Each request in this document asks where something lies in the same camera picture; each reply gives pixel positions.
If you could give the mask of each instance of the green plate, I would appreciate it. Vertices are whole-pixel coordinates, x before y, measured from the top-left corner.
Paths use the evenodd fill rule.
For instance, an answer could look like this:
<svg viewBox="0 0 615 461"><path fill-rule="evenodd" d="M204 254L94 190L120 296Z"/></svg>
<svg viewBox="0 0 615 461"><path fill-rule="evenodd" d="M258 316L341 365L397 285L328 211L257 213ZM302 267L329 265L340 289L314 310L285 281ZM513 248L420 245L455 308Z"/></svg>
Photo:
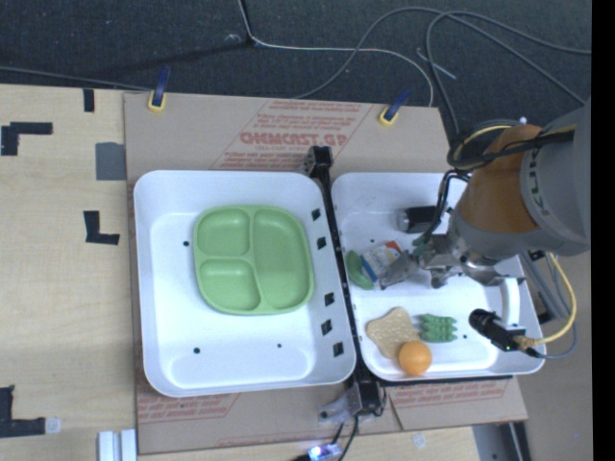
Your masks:
<svg viewBox="0 0 615 461"><path fill-rule="evenodd" d="M274 206L221 206L194 225L201 295L232 314L275 314L306 303L314 276L308 239L293 214Z"/></svg>

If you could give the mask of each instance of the drain hole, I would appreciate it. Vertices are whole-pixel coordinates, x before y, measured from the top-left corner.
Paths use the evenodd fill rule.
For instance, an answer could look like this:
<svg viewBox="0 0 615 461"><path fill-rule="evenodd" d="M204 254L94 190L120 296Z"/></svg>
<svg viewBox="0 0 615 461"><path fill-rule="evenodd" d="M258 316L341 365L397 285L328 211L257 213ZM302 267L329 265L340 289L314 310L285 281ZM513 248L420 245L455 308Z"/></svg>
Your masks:
<svg viewBox="0 0 615 461"><path fill-rule="evenodd" d="M333 356L337 357L344 353L344 344L342 342L338 342L333 345Z"/></svg>
<svg viewBox="0 0 615 461"><path fill-rule="evenodd" d="M327 333L331 332L331 330L333 329L333 325L331 324L331 320L328 319L322 325L320 325L320 329L323 332L323 336L325 336Z"/></svg>

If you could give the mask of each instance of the cardboard sheet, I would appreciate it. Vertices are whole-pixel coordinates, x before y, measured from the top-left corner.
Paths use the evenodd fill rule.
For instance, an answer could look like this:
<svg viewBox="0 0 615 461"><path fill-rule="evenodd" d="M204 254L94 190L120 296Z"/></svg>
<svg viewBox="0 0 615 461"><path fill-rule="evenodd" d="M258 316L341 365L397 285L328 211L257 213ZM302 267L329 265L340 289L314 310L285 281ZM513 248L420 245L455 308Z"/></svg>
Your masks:
<svg viewBox="0 0 615 461"><path fill-rule="evenodd" d="M332 147L333 178L443 172L448 144L438 110L403 107L386 128L378 122L385 105L168 94L165 110L151 112L147 99L124 94L139 452L330 439L337 425L320 425L317 411L343 384L189 399L149 386L139 354L133 188L159 169L301 171L311 145ZM362 423L359 435L527 417L515 378L388 388L388 397L384 414Z"/></svg>

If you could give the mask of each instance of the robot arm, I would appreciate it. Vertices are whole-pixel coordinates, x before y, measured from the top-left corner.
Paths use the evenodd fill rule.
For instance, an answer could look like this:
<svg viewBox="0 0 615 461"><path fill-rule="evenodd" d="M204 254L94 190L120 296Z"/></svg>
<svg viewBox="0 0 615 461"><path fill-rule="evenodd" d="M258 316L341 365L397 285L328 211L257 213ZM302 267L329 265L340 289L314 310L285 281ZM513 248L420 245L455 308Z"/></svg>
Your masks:
<svg viewBox="0 0 615 461"><path fill-rule="evenodd" d="M590 249L591 98L544 129L501 130L477 158L463 159L468 140L452 149L454 167L472 176L446 235L429 235L418 254L434 287L459 269L484 285L497 285L502 276L494 267L503 259L528 251L577 255Z"/></svg>

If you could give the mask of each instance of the white tray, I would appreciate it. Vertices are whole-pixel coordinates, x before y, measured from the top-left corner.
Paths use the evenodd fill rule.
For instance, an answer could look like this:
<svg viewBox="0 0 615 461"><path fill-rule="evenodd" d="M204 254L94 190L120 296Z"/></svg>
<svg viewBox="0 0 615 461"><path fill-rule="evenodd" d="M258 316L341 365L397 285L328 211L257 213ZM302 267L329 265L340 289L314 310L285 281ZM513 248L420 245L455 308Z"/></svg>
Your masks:
<svg viewBox="0 0 615 461"><path fill-rule="evenodd" d="M342 250L361 254L388 240L397 240L403 249L412 249L418 234L401 232L396 213L410 206L435 205L440 174L350 173L340 176L332 186L335 217L340 231ZM465 184L452 180L449 205L454 206ZM448 216L436 233L448 227ZM518 258L499 265L506 274L523 276ZM349 282L355 312L357 334L365 365L378 377L389 381L409 381L480 376L509 376L537 371L544 360L520 352L502 352L480 336L468 323L476 308L496 311L502 316L504 296L500 287L483 287L469 277L452 277L439 289L430 285L431 276L421 271L412 279L391 285L386 290L363 290ZM420 326L421 314L451 316L457 320L454 342L430 344L432 363L423 376L407 375L396 360L384 357L376 344L365 335L371 320L384 316L393 307L402 307ZM533 303L525 283L519 286L519 306L512 309L527 335L540 337ZM545 352L545 346L537 347Z"/></svg>
<svg viewBox="0 0 615 461"><path fill-rule="evenodd" d="M194 222L209 208L249 204L284 208L304 225L314 292L294 311L224 314L200 295L189 246ZM313 180L296 173L150 172L135 186L135 225L144 368L159 392L279 389L337 383L352 373L355 347ZM322 237L327 245L319 249Z"/></svg>

